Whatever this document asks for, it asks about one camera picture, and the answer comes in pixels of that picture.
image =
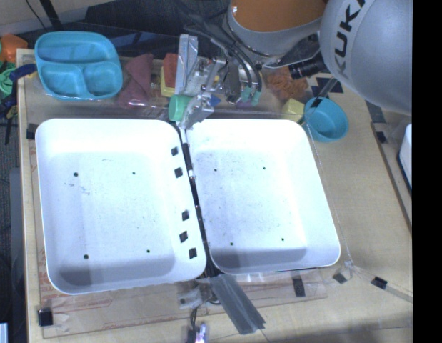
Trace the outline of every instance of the clear plastic sheet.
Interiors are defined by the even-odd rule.
[[[162,37],[160,47],[159,40],[155,38],[153,37],[152,44],[159,49],[153,57],[150,81],[152,94],[147,101],[140,101],[137,105],[128,103],[125,106],[118,102],[117,96],[101,101],[58,101],[44,93],[37,75],[28,76],[24,78],[28,130],[31,132],[50,118],[168,121],[168,99],[161,95],[157,78],[160,78],[161,59],[171,50],[162,49],[165,42],[169,41],[168,37]],[[125,67],[137,55],[150,52],[151,49],[131,49],[124,55],[125,52],[121,54],[119,50],[121,64]],[[22,51],[20,63],[31,62],[34,62],[32,51]],[[131,76],[126,70],[123,73],[123,87],[126,87]],[[317,95],[315,88],[322,86],[318,81],[328,78],[329,75],[324,74],[310,78],[305,97],[301,101]],[[360,184],[346,181],[346,178],[352,177],[351,172],[354,170],[357,174],[368,177],[368,187],[382,192],[381,184],[375,183],[374,176],[369,175],[374,172],[375,161],[380,158],[368,158],[371,156],[371,140],[361,138],[362,132],[366,131],[362,124],[365,120],[369,122],[369,117],[365,115],[365,103],[346,88],[342,88],[342,92],[332,93],[331,98],[345,108],[350,106],[350,133],[345,139],[332,144],[314,142],[311,136],[310,141],[340,239],[341,258],[331,267],[237,277],[255,307],[287,306],[282,309],[283,313],[270,310],[275,314],[265,316],[266,328],[261,333],[269,340],[412,327],[411,237],[406,234],[406,225],[405,228],[402,225],[389,228],[384,215],[391,215],[392,220],[389,222],[402,221],[396,209],[389,207],[390,209],[381,210],[381,204],[372,199],[374,192],[364,190]],[[284,104],[271,91],[264,90],[258,106],[239,108],[223,101],[216,107],[212,117],[282,118]],[[298,114],[290,116],[294,116],[294,120],[300,118]],[[204,279],[83,296],[68,296],[54,289],[46,273],[38,169],[32,140],[29,140],[29,149],[41,308],[50,309],[54,319],[52,326],[42,327],[43,336],[50,338],[174,320],[181,320],[182,327],[189,324],[191,311],[182,308],[177,296],[198,284],[202,285],[206,282]],[[353,163],[350,166],[337,164],[335,156],[341,161],[353,160]],[[388,197],[394,197],[394,194],[390,193]],[[355,208],[357,202],[364,202],[366,209],[353,213],[350,207]],[[385,242],[389,232],[395,233],[399,242]],[[383,249],[376,248],[376,244],[380,244]],[[293,326],[288,327],[285,332],[273,329],[273,326],[282,324],[281,320],[286,318],[285,312],[289,310],[292,310],[293,319],[296,319]],[[200,320],[220,313],[224,313],[222,306],[210,302],[204,302],[198,310]],[[216,330],[215,327],[210,329],[210,335],[210,339],[229,336],[233,339],[232,342],[236,342],[235,339],[240,340],[235,332],[232,335],[231,332]]]

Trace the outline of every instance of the dark floor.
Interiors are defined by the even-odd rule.
[[[187,4],[200,14],[213,15],[227,6],[228,0],[217,1],[187,1]],[[178,36],[185,33],[184,21],[174,6],[172,0],[119,0],[108,4],[93,6],[88,9],[86,24],[112,26],[135,31],[145,31],[156,34]],[[28,41],[29,48],[33,48],[36,38],[44,33],[41,31],[19,34]],[[199,51],[209,55],[216,48],[207,41],[200,40]],[[10,216],[10,172],[19,167],[19,139],[17,119],[13,120],[9,143],[5,144],[6,121],[0,121],[0,322],[10,324],[12,332],[12,305],[11,296],[16,294],[16,285],[11,283],[11,277],[16,276],[16,260],[11,255],[11,216]],[[14,329],[20,330],[24,324],[14,323]],[[9,334],[9,341],[22,341],[13,334]]]

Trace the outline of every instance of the blue cup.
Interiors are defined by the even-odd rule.
[[[349,130],[346,113],[328,98],[310,99],[305,105],[302,119],[303,129],[319,142],[337,141],[345,137]]]

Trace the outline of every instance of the wooden table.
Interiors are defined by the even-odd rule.
[[[31,54],[31,50],[19,50],[18,66]],[[39,195],[31,165],[34,141],[27,138],[27,130],[36,118],[34,113],[29,120],[29,106],[45,93],[38,86],[26,88],[26,83],[28,79],[19,80],[18,101],[29,342],[185,342],[187,319],[137,322],[118,329],[111,329],[115,327],[112,324],[95,332],[44,338],[46,328],[39,326],[38,318],[42,276],[37,226],[41,218],[35,209]],[[411,226],[383,160],[365,101],[347,88],[343,91],[331,93],[331,98],[347,113],[349,133],[340,141],[313,145],[338,236],[345,245],[340,262],[321,269],[323,283],[318,286],[323,285],[326,297],[294,303],[286,300],[284,304],[274,297],[268,306],[258,308],[266,328],[243,336],[225,313],[203,315],[197,323],[208,325],[210,342],[413,341]],[[333,278],[335,274],[346,281],[340,283]],[[100,310],[92,312],[98,319],[102,318]],[[127,305],[116,312],[119,316],[127,313]]]

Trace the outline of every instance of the blue divided plate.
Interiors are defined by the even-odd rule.
[[[43,87],[57,99],[105,99],[116,95],[122,87],[116,48],[101,34],[43,34],[35,43],[35,60]]]

